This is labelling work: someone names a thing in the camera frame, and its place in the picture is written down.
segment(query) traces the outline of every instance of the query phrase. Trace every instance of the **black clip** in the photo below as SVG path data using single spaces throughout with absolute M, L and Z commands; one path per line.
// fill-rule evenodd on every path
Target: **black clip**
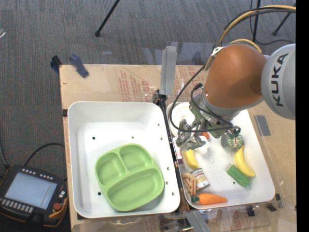
M 62 65 L 57 55 L 54 55 L 52 61 L 50 62 L 50 67 L 59 74 L 59 66 Z
M 85 77 L 89 74 L 89 72 L 85 69 L 85 66 L 83 65 L 81 59 L 76 54 L 73 53 L 70 55 L 70 62 L 72 65 L 77 67 L 76 71 L 82 77 Z

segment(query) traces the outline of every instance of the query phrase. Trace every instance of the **tripod leg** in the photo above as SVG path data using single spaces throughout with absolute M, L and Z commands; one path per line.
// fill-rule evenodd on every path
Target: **tripod leg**
M 256 7 L 259 8 L 260 7 L 260 4 L 261 4 L 261 0 L 257 0 L 257 5 Z M 258 19 L 259 19 L 259 16 L 257 15 L 255 17 L 255 22 L 254 22 L 254 30 L 253 30 L 253 43 L 255 43 L 255 37 L 256 37 L 256 30 L 257 30 L 257 22 L 258 22 Z
M 108 18 L 111 16 L 112 12 L 114 11 L 114 9 L 116 8 L 117 4 L 119 3 L 120 0 L 116 0 L 114 5 L 112 6 L 111 10 L 108 12 L 107 16 L 105 17 L 104 21 L 102 22 L 101 26 L 99 27 L 99 29 L 95 32 L 95 35 L 98 37 L 100 36 L 100 32 L 102 30 L 102 28 L 104 27 L 105 23 L 107 22 Z
M 282 27 L 282 25 L 284 24 L 284 22 L 286 21 L 286 19 L 289 17 L 290 14 L 291 14 L 291 12 L 288 13 L 288 14 L 285 16 L 285 18 L 281 21 L 281 23 L 279 24 L 279 26 L 277 27 L 277 29 L 276 29 L 275 31 L 272 32 L 273 35 L 277 35 L 279 29 Z

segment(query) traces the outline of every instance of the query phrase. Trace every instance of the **green vegetable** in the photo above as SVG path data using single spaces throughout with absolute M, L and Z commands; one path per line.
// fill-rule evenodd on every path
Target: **green vegetable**
M 248 176 L 243 174 L 235 165 L 232 165 L 226 172 L 243 187 L 251 184 Z

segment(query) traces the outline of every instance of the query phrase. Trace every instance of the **kuka logo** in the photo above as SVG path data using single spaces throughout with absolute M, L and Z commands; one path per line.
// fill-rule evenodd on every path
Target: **kuka logo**
M 272 98 L 275 100 L 276 102 L 276 106 L 283 106 L 283 104 L 280 103 L 280 91 L 279 91 L 279 83 L 278 83 L 278 79 L 280 77 L 280 74 L 281 74 L 281 67 L 282 67 L 282 64 L 283 64 L 283 61 L 284 61 L 284 58 L 288 55 L 287 54 L 284 54 L 284 55 L 281 55 L 279 56 L 279 58 L 277 59 L 277 62 L 280 64 L 280 67 L 279 68 L 276 68 L 276 66 L 274 66 L 274 73 L 271 75 L 271 84 L 274 84 L 274 89 L 271 90 L 271 93 L 274 94 L 272 95 Z

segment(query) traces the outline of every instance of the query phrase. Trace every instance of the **green divided plate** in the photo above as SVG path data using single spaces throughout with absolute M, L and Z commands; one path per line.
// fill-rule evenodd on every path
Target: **green divided plate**
M 138 144 L 123 145 L 101 155 L 95 172 L 106 199 L 118 211 L 141 207 L 164 189 L 157 163 Z

